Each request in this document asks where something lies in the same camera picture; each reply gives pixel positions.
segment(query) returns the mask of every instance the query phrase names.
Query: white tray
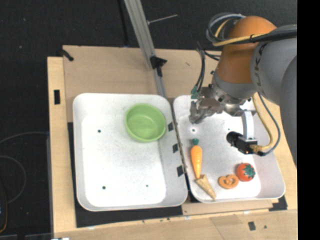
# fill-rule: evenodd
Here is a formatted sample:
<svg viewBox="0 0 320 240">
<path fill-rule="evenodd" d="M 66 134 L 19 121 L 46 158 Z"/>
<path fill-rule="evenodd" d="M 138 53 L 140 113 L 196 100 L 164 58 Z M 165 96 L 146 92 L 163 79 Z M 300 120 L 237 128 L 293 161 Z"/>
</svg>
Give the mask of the white tray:
<svg viewBox="0 0 320 240">
<path fill-rule="evenodd" d="M 125 127 L 125 113 L 147 103 L 162 111 L 167 129 L 139 143 Z M 83 93 L 73 101 L 76 193 L 89 211 L 179 206 L 188 189 L 169 102 L 158 95 Z"/>
<path fill-rule="evenodd" d="M 263 157 L 255 154 L 245 155 L 226 140 L 227 134 L 231 131 L 243 134 L 242 118 L 232 117 L 223 112 L 205 118 L 202 123 L 191 124 L 189 121 L 191 101 L 189 95 L 179 96 L 173 102 L 173 110 L 190 190 L 194 197 L 203 203 L 213 202 L 195 182 L 190 150 L 193 146 L 192 139 L 197 138 L 199 146 L 203 149 L 202 174 L 207 175 L 216 193 L 215 202 L 280 198 L 285 193 L 285 183 L 274 153 Z M 253 102 L 247 101 L 242 108 L 254 109 Z M 268 144 L 268 134 L 258 115 L 255 114 L 253 119 L 254 135 L 258 143 Z M 256 171 L 255 178 L 249 182 L 240 181 L 238 186 L 232 189 L 219 186 L 218 178 L 235 174 L 236 166 L 240 163 L 252 164 Z"/>
</svg>

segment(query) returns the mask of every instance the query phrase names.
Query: toy carrot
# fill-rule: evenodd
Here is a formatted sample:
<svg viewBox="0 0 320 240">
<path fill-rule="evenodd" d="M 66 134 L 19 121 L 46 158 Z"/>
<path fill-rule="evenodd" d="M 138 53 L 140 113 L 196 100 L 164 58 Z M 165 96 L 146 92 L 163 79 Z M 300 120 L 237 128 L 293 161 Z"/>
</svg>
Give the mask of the toy carrot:
<svg viewBox="0 0 320 240">
<path fill-rule="evenodd" d="M 194 138 L 192 142 L 193 147 L 191 148 L 191 161 L 195 177 L 199 179 L 202 167 L 202 148 L 198 145 L 199 140 L 197 138 Z"/>
</svg>

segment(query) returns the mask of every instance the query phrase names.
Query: wooden table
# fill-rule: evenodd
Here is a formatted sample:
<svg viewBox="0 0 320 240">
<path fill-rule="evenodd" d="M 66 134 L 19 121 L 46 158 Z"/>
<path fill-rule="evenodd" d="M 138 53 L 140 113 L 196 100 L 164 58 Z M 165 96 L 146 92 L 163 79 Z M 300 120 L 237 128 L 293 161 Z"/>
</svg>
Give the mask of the wooden table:
<svg viewBox="0 0 320 240">
<path fill-rule="evenodd" d="M 282 127 L 282 139 L 274 153 L 286 185 L 287 210 L 269 211 L 277 199 L 215 204 L 187 200 L 182 205 L 182 216 L 77 228 L 67 128 L 67 123 L 73 121 L 73 99 L 80 93 L 157 94 L 157 89 L 153 72 L 147 69 L 138 48 L 65 45 L 63 49 L 73 61 L 65 57 L 47 58 L 55 237 L 79 240 L 106 239 L 106 235 L 108 239 L 126 236 L 130 239 L 235 239 L 235 235 L 238 239 L 298 238 L 297 169 Z M 156 49 L 156 54 L 168 60 L 162 68 L 168 98 L 189 95 L 201 68 L 199 54 L 193 50 L 167 49 Z M 215 60 L 206 59 L 204 86 L 211 82 L 210 71 L 216 66 Z M 279 107 L 266 103 L 281 124 Z M 249 222 L 254 223 L 255 230 L 250 230 Z"/>
</svg>

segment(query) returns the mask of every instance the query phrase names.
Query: red tomato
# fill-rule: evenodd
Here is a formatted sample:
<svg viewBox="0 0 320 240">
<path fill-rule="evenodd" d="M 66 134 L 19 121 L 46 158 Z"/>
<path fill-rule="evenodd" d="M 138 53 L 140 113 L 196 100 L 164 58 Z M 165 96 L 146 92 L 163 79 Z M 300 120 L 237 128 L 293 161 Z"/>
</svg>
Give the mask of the red tomato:
<svg viewBox="0 0 320 240">
<path fill-rule="evenodd" d="M 255 168 L 250 163 L 243 162 L 239 164 L 238 168 L 236 169 L 236 175 L 241 181 L 249 182 L 256 175 Z"/>
</svg>

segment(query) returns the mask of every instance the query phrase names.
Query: green bowl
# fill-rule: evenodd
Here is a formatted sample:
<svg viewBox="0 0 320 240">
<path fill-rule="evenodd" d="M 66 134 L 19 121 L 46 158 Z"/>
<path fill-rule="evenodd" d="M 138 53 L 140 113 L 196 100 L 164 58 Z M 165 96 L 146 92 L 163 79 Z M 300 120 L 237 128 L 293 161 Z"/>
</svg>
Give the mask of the green bowl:
<svg viewBox="0 0 320 240">
<path fill-rule="evenodd" d="M 125 127 L 129 135 L 138 142 L 153 142 L 166 131 L 166 119 L 162 112 L 149 104 L 136 104 L 125 114 Z"/>
</svg>

